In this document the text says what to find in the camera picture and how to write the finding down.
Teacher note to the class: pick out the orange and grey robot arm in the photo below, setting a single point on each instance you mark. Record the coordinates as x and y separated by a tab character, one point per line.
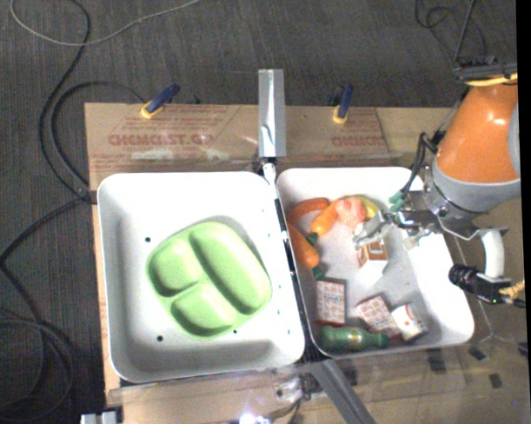
476	147

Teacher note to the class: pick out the white plastic tray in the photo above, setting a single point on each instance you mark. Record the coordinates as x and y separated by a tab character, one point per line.
429	288
133	272

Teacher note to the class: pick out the orange carrot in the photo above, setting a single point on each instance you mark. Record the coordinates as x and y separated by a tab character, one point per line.
302	249
324	222

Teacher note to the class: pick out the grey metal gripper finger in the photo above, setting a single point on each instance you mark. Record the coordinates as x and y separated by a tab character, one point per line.
415	238
372	229

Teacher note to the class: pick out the yellow banana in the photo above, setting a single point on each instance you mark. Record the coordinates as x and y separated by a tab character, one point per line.
370	205

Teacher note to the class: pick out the black cylinder on white bracket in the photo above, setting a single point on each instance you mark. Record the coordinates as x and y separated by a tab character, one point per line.
479	282

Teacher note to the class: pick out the brown cardboard board, red print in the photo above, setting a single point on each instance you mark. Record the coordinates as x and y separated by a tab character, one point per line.
193	135

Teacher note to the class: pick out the white can with orange print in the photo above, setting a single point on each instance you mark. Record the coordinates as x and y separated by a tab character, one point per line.
409	322

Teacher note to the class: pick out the red and white carton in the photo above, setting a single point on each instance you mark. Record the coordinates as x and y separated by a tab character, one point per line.
375	313
330	302

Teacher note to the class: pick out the green divided plate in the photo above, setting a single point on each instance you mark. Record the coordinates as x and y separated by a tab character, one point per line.
211	278

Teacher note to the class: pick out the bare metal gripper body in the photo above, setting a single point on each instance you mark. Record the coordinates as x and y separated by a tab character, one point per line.
417	212

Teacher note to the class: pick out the green bottle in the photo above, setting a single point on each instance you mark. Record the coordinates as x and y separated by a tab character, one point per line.
350	338

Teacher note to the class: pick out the brown and white carton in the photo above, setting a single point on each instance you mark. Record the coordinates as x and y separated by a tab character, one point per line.
375	254

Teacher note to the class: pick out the pink toy meat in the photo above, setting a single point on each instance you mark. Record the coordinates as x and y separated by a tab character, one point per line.
351	211

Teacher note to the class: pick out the orange sausage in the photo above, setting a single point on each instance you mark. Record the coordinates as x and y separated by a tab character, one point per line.
306	206

